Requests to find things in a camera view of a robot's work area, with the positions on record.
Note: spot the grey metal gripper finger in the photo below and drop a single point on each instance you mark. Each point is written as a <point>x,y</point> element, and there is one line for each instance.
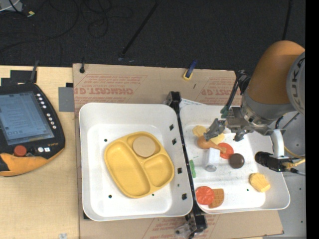
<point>215,129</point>
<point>239,135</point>

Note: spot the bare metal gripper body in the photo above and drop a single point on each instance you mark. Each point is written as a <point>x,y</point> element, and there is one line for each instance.
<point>240,119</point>

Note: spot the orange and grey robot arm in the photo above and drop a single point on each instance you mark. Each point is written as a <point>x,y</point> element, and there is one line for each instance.
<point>271,78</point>

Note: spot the pale yellow toy food piece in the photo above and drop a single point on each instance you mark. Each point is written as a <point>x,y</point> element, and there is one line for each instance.
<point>219,139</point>

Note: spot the yellow ridged toy food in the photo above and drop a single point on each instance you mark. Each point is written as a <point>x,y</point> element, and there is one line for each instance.
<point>198,131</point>

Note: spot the red tomato slice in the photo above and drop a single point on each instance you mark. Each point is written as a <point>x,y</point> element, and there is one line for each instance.
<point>228,148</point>

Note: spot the brown chicken drumstick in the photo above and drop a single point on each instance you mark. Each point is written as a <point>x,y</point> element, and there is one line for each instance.
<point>205,143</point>

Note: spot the brown round doughnut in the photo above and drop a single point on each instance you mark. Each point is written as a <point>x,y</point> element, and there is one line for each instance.
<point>236,160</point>

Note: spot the white bottle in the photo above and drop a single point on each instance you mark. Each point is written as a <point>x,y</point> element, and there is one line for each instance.
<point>211,159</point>

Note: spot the thin black rod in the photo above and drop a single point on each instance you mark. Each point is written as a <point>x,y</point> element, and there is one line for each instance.
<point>186,158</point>

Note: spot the green toy food piece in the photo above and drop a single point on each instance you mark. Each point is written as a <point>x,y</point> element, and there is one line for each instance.
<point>192,168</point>

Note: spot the white plastic tray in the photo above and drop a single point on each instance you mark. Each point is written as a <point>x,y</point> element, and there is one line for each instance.
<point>99,123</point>
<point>231,183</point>

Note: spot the yellow shell-shaped toy food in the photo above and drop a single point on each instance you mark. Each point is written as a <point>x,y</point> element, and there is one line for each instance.
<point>259,182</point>

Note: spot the brown waffle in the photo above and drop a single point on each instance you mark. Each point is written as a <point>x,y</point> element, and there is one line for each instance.
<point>218,198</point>

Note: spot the red-orange round slice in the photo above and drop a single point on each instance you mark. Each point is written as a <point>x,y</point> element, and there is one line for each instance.
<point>205,195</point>

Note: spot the tan round biscuit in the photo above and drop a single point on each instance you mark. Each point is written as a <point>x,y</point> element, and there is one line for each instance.
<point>144,147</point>

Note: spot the brown cardboard board red print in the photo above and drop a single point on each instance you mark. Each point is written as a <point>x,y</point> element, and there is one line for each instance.
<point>139,88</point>

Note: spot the yellow divided plate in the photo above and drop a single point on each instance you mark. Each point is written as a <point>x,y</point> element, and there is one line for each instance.
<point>124,165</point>

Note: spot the black cylinder on white bracket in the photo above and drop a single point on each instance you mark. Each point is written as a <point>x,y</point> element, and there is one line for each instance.
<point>270,159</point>

